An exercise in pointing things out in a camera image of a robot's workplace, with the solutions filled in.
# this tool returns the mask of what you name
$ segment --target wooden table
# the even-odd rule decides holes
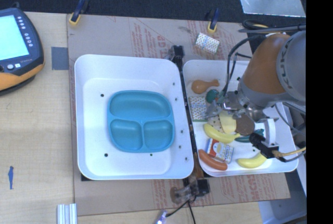
[[[52,70],[52,47],[67,47],[66,14],[27,12],[46,64],[35,79],[0,96],[0,223],[57,223],[58,204],[74,203],[68,70]],[[14,168],[10,189],[8,172]],[[159,210],[83,216],[78,223],[153,223]],[[261,223],[257,202],[193,207],[196,223]],[[182,208],[167,223],[193,223]]]

